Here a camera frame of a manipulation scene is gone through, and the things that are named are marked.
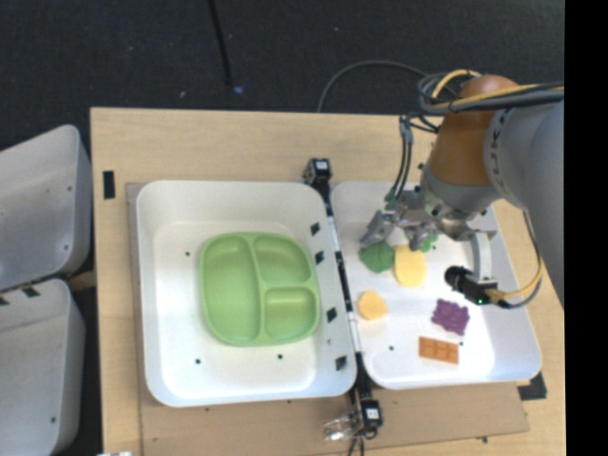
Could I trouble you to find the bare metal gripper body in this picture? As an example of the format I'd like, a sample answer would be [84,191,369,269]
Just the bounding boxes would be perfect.
[392,190,482,242]

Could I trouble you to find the yellow oval toy food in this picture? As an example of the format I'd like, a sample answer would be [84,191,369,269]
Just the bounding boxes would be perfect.
[392,244,428,290]

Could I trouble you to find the green broccoli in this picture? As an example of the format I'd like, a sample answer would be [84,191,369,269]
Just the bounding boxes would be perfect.
[357,240,397,276]

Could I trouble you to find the thin black and white rod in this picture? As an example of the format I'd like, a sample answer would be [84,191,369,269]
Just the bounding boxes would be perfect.
[314,178,377,415]

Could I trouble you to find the white plastic tray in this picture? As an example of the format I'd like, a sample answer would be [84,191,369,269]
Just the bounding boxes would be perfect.
[135,179,359,409]
[330,180,543,391]

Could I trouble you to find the yellow round biscuit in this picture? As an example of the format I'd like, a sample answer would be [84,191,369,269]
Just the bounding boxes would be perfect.
[356,289,389,322]

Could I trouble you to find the purple grapes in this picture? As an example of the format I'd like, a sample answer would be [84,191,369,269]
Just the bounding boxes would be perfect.
[430,297,472,337]

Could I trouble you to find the orange rectangular biscuit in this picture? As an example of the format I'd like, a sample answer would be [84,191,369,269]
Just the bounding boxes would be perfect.
[417,335,462,367]

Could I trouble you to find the green divided plate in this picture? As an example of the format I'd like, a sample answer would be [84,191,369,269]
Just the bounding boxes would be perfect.
[198,231,321,348]

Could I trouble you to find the black cylinder on white bracket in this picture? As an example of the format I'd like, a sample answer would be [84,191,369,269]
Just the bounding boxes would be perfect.
[444,229,501,307]

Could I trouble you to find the black block with thin wires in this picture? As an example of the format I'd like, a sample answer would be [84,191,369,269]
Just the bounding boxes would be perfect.
[357,398,384,429]
[302,157,333,185]

